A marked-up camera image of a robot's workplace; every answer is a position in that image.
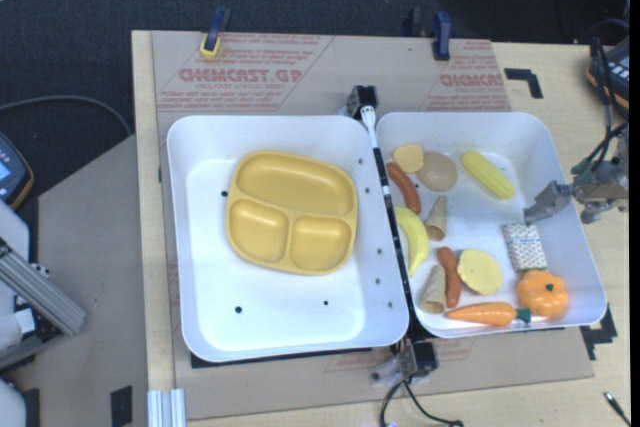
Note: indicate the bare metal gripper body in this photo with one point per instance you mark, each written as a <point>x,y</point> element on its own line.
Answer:
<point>602,191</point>

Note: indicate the beige ice cream cone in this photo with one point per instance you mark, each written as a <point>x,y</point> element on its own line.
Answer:
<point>437,217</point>
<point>434,292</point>

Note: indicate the large yellow biscuit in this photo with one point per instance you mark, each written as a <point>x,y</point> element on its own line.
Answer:
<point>481,271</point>

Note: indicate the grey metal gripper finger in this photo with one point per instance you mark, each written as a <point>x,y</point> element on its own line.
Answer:
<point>592,212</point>
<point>547,202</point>

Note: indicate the orange sausage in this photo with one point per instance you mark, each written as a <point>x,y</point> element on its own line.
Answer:
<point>405,187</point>
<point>451,277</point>

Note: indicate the orange pumpkin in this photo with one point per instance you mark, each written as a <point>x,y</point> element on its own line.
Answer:
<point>542,294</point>

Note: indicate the yellow divided plate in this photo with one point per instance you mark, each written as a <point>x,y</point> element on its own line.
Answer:
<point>292,185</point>

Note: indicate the white plastic tray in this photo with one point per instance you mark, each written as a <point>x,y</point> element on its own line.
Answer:
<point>500,135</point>
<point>210,315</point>

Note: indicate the brown cardboard board red print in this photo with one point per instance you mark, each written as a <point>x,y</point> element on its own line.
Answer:
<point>300,65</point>

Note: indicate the yellow banana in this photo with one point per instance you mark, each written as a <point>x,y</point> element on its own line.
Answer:
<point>419,237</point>

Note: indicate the orange carrot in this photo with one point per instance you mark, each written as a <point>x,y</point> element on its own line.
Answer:
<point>482,314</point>

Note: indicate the small yellow biscuit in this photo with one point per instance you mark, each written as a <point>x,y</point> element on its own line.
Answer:
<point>408,157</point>

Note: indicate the beige round bread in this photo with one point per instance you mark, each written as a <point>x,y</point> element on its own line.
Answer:
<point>439,172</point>

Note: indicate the thin black and white rod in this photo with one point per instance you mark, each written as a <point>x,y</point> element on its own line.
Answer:
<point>386,189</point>

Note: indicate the white patterned packet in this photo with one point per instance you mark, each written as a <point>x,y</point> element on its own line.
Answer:
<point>524,246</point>

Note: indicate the yellow corn cob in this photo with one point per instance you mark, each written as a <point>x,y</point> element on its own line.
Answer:
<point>487,175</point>

